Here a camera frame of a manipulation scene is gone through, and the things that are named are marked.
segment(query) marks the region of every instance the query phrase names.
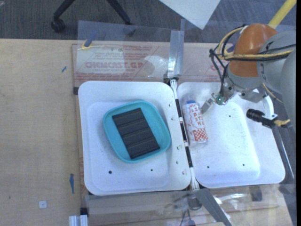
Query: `bottle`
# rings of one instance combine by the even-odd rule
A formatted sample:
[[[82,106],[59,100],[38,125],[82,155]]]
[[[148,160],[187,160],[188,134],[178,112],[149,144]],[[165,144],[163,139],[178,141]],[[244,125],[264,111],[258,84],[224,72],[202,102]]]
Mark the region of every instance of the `bottle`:
[[[183,97],[182,113],[189,146],[206,145],[208,142],[208,135],[203,115],[199,104],[190,95]]]

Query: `teal plastic tray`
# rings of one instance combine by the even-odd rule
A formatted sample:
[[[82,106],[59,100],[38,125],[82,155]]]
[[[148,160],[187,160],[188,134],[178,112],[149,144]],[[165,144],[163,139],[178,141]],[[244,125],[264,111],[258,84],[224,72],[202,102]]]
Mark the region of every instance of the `teal plastic tray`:
[[[148,122],[150,129],[160,146],[160,149],[131,159],[112,116],[128,112],[137,108],[141,108],[144,117]],[[116,155],[125,162],[133,163],[149,159],[167,150],[167,148],[171,144],[170,133],[166,124],[163,121],[163,118],[161,117],[157,109],[151,103],[146,101],[141,100],[127,103],[107,111],[107,113],[103,117],[103,127]]]

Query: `red checkered pattern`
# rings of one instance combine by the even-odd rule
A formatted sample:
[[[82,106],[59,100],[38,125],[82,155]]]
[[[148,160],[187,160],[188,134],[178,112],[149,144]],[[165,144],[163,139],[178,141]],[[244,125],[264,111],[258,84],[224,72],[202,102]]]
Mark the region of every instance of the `red checkered pattern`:
[[[193,132],[195,141],[204,141],[204,140],[207,141],[208,140],[208,135],[207,135],[205,128],[193,130],[192,132]]]

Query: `white plastic tray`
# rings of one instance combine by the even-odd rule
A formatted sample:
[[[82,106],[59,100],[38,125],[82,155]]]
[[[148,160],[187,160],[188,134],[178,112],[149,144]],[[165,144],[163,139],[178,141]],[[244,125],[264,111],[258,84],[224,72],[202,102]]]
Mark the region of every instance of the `white plastic tray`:
[[[177,91],[179,98],[189,93],[202,105],[219,88],[220,83],[186,82]],[[263,102],[255,104],[236,96],[226,105],[214,105],[204,115],[208,144],[190,147],[196,179],[201,185],[246,186],[284,179],[285,169],[272,130],[248,119],[246,111],[250,108],[272,109],[264,108]]]
[[[160,155],[137,163],[120,160],[103,129],[104,114],[119,105],[145,100],[159,111],[171,134],[171,146]],[[88,81],[79,88],[84,180],[95,195],[186,188],[191,179],[174,95],[158,82]]]

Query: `wooden table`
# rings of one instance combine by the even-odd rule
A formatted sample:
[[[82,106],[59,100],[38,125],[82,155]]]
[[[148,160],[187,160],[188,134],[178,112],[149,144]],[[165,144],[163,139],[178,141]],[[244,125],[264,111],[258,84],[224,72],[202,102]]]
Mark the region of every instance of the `wooden table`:
[[[63,226],[80,214],[75,43],[0,40],[0,225]],[[247,211],[250,225],[269,215],[269,225],[291,226],[277,198],[279,207]]]

